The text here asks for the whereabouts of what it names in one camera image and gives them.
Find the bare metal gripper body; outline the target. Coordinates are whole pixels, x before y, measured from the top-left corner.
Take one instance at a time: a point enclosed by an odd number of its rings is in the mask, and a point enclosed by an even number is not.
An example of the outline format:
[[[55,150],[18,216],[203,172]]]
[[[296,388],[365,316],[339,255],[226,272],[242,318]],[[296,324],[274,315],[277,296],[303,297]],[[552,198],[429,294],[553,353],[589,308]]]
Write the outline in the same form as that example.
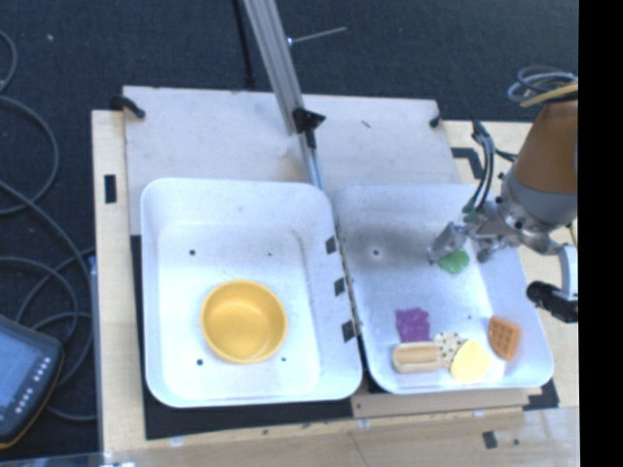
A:
[[[553,226],[533,218],[520,204],[505,199],[487,200],[462,218],[467,236],[477,245],[479,239],[497,239],[501,248],[525,246],[543,255],[556,255],[561,244],[551,237]]]

